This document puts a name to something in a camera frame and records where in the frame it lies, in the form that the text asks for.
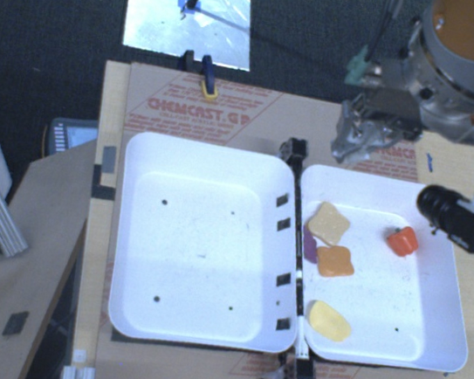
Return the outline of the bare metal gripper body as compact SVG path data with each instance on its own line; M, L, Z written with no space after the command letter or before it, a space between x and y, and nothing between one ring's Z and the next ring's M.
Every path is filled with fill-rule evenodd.
M365 133L413 141L427 128L463 142L473 116L474 60L442 44L433 24L420 22L399 58L366 69L358 121Z

